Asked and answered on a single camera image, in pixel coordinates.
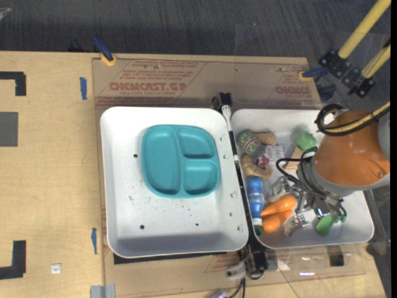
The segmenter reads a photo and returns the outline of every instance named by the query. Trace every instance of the orange carrot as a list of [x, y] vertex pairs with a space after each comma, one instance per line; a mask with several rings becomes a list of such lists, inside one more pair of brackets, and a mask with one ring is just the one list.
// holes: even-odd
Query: orange carrot
[[297, 199], [291, 195], [283, 196], [277, 201], [270, 203], [266, 206], [262, 212], [261, 216], [266, 216], [270, 214], [275, 214], [279, 212], [284, 212], [286, 210], [292, 209], [297, 204]]
[[283, 223], [290, 218], [293, 214], [293, 210], [287, 210], [285, 212], [279, 212], [265, 217], [262, 221], [262, 227], [266, 234], [273, 233], [278, 230]]

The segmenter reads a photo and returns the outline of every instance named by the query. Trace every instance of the yellow tube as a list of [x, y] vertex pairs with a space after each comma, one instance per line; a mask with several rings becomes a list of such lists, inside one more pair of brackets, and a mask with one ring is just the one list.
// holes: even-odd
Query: yellow tube
[[356, 46], [361, 42], [369, 30], [375, 25], [382, 14], [389, 8], [391, 0], [378, 0], [368, 14], [361, 21], [359, 26], [355, 28], [352, 35], [347, 39], [345, 44], [338, 51], [341, 58], [348, 58], [354, 51]]
[[380, 67], [385, 64], [385, 62], [390, 58], [391, 55], [391, 44], [389, 44], [386, 48], [382, 48], [370, 62], [365, 65], [361, 74], [365, 78], [371, 78]]

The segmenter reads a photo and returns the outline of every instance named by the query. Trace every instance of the teal plate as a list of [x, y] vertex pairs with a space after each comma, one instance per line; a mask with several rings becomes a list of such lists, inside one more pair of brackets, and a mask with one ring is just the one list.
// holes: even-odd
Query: teal plate
[[220, 182], [215, 142], [198, 127], [150, 127], [143, 136], [141, 160], [145, 183], [159, 196], [206, 196]]

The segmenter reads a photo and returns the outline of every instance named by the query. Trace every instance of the wooden surface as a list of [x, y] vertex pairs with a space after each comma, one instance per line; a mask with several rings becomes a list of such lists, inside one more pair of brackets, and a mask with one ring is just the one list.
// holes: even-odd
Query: wooden surface
[[[14, 240], [27, 242], [26, 273], [23, 278], [0, 280], [0, 297], [89, 297], [92, 285], [105, 284], [92, 89], [94, 57], [97, 55], [91, 53], [0, 52], [0, 71], [23, 71], [27, 76], [27, 96], [22, 97], [14, 95], [13, 81], [0, 80], [0, 111], [19, 113], [18, 147], [0, 147], [0, 267], [11, 265]], [[80, 77], [87, 79], [85, 101]], [[97, 230], [97, 254], [91, 240], [93, 228]], [[61, 274], [51, 273], [55, 263], [61, 263]], [[253, 286], [246, 296], [327, 297], [332, 291], [333, 298], [384, 297], [369, 255], [363, 255], [362, 266], [365, 272], [360, 275]], [[140, 275], [131, 277], [139, 279]], [[206, 281], [205, 275], [202, 279], [186, 277], [192, 284]], [[178, 297], [206, 295], [208, 292]]]

